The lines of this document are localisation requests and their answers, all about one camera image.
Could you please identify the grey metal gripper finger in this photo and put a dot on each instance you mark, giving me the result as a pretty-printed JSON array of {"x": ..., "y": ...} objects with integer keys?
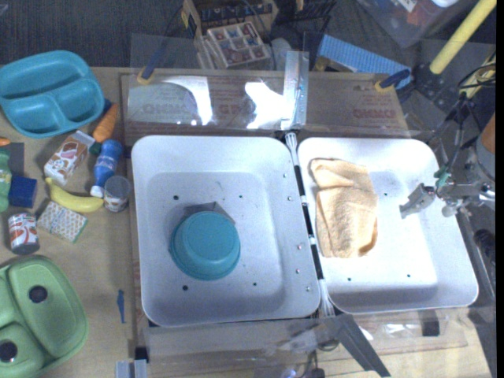
[
  {"x": 409, "y": 208},
  {"x": 424, "y": 193}
]

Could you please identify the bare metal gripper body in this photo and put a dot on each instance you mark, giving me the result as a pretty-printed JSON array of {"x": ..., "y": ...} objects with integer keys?
[{"x": 458, "y": 190}]

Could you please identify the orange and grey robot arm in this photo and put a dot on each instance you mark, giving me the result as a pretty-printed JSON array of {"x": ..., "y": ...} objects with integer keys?
[{"x": 487, "y": 144}]

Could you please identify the white plastic tray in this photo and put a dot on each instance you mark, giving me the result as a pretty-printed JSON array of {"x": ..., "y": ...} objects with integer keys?
[
  {"x": 409, "y": 250},
  {"x": 256, "y": 195}
]

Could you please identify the orange cloth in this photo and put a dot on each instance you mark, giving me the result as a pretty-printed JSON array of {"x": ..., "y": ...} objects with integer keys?
[{"x": 344, "y": 207}]

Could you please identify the teal bowl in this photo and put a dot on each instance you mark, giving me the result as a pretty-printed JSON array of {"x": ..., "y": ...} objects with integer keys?
[{"x": 205, "y": 246}]

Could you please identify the grey can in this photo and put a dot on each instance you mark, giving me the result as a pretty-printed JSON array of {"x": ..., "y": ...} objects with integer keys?
[{"x": 117, "y": 194}]

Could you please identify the blue bottle white cap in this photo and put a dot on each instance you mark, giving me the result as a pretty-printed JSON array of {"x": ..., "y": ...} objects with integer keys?
[{"x": 105, "y": 164}]

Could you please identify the orange carrot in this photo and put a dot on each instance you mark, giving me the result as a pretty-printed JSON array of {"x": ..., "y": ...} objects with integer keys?
[{"x": 106, "y": 124}]

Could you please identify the yellow banana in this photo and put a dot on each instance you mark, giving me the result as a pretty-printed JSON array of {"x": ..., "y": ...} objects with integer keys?
[{"x": 71, "y": 201}]

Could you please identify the white and brown carton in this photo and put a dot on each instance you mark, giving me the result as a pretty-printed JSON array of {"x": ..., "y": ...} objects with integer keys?
[{"x": 67, "y": 160}]

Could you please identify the white patterned packet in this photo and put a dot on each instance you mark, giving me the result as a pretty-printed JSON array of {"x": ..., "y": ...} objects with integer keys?
[{"x": 61, "y": 223}]

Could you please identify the blue divided plate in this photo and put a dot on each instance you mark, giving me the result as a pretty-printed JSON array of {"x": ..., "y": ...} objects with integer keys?
[{"x": 47, "y": 93}]

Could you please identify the green divided plate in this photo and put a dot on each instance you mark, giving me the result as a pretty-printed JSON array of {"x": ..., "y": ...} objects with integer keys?
[{"x": 43, "y": 317}]

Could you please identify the red and white can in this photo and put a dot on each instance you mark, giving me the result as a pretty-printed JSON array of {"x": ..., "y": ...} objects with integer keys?
[{"x": 23, "y": 232}]

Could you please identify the blue cube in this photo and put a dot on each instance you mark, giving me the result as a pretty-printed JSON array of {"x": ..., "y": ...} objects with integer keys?
[{"x": 22, "y": 191}]

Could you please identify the small orange toy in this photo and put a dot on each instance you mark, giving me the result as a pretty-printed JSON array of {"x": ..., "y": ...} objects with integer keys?
[{"x": 3, "y": 141}]

